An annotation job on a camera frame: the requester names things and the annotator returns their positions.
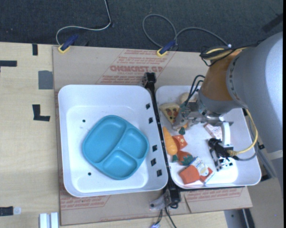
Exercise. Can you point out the red strawberry with green leaves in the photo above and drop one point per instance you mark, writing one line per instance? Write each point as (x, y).
(184, 158)

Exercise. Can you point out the black cylinder on white bracket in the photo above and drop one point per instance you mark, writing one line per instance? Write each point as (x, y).
(219, 146)

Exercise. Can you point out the pink and white packet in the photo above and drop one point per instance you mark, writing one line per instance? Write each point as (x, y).
(214, 130)

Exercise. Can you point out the black and white carton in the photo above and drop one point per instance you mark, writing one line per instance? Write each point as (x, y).
(224, 163)

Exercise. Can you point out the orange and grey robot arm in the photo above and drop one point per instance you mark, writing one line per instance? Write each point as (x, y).
(251, 75)

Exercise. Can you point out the white plastic tray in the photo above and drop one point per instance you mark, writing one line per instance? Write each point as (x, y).
(197, 144)
(71, 98)

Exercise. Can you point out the red packet with yellow star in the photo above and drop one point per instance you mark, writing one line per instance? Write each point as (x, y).
(181, 141)

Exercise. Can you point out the blue divided plate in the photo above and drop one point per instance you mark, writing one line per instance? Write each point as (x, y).
(114, 146)

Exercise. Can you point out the small green toy vegetable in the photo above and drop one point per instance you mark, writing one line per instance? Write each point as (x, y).
(181, 131)

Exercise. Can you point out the yellow pizza slice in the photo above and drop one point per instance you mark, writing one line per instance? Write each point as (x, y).
(170, 111)

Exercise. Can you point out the thin black rod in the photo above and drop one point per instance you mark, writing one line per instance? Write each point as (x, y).
(159, 127)

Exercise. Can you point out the orange block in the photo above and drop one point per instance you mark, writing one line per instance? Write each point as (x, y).
(189, 174)

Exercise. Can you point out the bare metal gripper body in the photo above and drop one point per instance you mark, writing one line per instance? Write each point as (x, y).
(195, 114)

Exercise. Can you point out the brown cardboard board red print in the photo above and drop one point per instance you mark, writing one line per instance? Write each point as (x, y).
(90, 65)

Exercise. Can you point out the orange carrot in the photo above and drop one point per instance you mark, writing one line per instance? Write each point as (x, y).
(170, 142)

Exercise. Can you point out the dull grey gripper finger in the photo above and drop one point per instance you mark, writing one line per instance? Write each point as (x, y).
(187, 123)
(176, 124)

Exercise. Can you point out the beige bread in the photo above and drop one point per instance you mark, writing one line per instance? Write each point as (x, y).
(184, 97)

